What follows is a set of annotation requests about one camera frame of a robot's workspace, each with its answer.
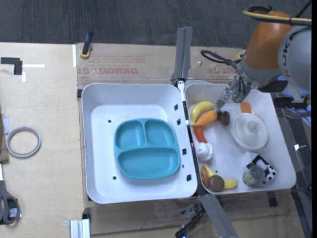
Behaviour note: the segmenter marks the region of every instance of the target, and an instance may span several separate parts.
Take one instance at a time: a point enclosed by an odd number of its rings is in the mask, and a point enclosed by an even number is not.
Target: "banana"
[[[223,189],[232,189],[235,186],[237,186],[238,181],[234,179],[226,179],[222,178],[224,180],[224,188]]]
[[[190,112],[190,119],[195,123],[198,117],[205,111],[212,110],[214,103],[211,101],[201,101],[196,104]]]
[[[207,164],[204,164],[205,168],[206,168],[206,172],[207,172],[207,176],[210,178],[211,176],[216,175],[216,173],[214,171],[212,171]],[[232,189],[235,186],[237,186],[238,181],[234,180],[234,179],[226,179],[226,178],[222,178],[224,180],[224,188],[223,189]]]

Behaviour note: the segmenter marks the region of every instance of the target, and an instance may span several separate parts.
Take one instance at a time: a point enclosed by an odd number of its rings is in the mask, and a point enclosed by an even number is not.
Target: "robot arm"
[[[266,15],[291,18],[280,11],[269,11]],[[296,87],[311,93],[311,46],[311,23],[291,26],[284,22],[260,21],[241,62],[231,63],[236,66],[238,76],[225,89],[214,109],[219,111],[230,97],[234,102],[242,102],[251,89],[265,87],[281,75],[287,79],[293,93]]]

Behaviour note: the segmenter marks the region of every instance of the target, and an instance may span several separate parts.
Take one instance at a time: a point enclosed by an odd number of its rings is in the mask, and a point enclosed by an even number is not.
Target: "brown round toy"
[[[230,114],[228,111],[222,112],[220,121],[223,126],[227,126],[230,123]]]
[[[220,192],[224,190],[224,180],[217,175],[211,176],[208,180],[208,188],[214,192]]]

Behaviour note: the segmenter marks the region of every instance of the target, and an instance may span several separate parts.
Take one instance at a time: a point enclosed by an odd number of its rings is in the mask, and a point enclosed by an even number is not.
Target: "gray carpet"
[[[309,0],[0,0],[0,42],[176,45],[193,26],[192,46],[246,48],[256,21],[249,5],[295,16]],[[302,17],[312,17],[310,6]]]

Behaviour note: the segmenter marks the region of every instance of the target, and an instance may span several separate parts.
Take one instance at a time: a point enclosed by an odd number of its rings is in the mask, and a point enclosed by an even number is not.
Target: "white bowl with lid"
[[[230,126],[234,141],[246,150],[258,150],[265,146],[268,132],[264,122],[256,115],[241,113]]]

